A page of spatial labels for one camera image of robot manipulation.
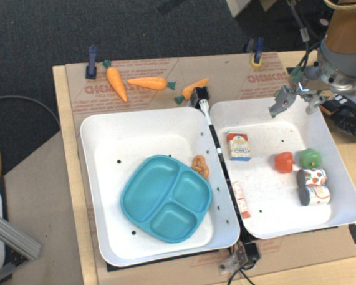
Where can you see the green toy pepper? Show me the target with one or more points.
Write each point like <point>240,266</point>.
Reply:
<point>309,158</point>

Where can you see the white can with red print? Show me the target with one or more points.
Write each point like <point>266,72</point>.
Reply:
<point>316,195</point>
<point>313,177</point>

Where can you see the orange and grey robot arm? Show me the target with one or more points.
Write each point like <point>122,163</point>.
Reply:
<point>342,29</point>

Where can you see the thin black and white rod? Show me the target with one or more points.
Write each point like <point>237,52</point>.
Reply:
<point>218,147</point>

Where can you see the orange toy pretzel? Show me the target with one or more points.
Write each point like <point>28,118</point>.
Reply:
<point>200,166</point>

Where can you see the blue divided plate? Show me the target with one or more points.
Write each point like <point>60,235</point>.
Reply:
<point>157,190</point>

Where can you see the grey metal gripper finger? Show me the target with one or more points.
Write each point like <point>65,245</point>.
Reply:
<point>282,102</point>
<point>313,103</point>

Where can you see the red toy pepper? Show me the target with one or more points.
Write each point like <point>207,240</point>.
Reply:
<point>284,162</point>

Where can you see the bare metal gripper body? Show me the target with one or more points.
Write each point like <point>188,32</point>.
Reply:
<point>343,85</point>

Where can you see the red and white carton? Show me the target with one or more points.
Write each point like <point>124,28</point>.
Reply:
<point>238,145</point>

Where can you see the brown cardboard board red print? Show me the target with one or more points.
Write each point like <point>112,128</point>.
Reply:
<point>178,276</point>

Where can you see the white plastic tray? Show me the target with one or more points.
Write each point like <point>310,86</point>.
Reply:
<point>119,213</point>
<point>264,193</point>

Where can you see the orange toy carrot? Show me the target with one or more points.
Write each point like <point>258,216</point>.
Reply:
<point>147,83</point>
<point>115,80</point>
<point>191,89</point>

